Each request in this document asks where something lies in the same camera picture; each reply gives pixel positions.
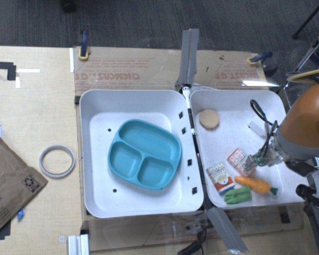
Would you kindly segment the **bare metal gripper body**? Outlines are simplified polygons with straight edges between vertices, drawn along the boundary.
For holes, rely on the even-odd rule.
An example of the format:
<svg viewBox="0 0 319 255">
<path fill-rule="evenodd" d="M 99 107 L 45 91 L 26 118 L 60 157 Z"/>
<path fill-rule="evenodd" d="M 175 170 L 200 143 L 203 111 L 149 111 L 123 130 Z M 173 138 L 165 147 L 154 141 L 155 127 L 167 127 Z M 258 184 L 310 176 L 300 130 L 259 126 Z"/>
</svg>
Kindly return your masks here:
<svg viewBox="0 0 319 255">
<path fill-rule="evenodd" d="M 254 154 L 254 163 L 258 166 L 268 166 L 279 164 L 284 161 L 286 154 L 277 146 L 268 146 Z"/>
</svg>

